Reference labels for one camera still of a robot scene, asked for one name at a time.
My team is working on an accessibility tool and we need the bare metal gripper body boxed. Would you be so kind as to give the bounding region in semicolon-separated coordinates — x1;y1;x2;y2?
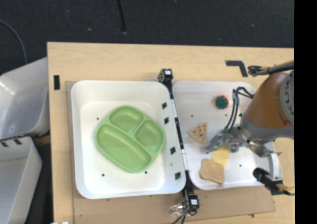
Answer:
219;126;262;150

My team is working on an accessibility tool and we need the white plastic tray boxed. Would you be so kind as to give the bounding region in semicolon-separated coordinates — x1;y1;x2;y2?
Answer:
70;80;187;200
172;80;283;191

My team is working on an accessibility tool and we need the black cylinder on white bracket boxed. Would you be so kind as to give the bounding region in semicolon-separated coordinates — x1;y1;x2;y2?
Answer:
252;152;283;196

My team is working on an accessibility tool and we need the green and orange biscuit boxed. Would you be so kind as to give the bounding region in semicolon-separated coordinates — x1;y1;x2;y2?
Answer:
214;95;229;110

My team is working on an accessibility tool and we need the green divided plate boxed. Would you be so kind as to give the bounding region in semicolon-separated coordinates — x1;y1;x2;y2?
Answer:
95;105;166;174

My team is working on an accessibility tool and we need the thin black and white rod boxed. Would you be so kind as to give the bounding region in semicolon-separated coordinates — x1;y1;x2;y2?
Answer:
165;79;193;195

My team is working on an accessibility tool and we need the yellow cheese slice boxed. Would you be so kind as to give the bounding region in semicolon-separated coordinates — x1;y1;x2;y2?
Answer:
211;143;231;167

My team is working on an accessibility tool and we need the black block with thin wires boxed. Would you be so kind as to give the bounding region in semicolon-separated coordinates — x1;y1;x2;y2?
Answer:
186;194;200;211
158;68;174;83

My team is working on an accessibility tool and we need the brown toast slice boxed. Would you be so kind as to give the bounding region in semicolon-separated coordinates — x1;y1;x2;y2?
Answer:
198;159;226;185

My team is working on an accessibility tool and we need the toy pizza slice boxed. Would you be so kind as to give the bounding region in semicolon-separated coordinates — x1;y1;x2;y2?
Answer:
187;122;208;145

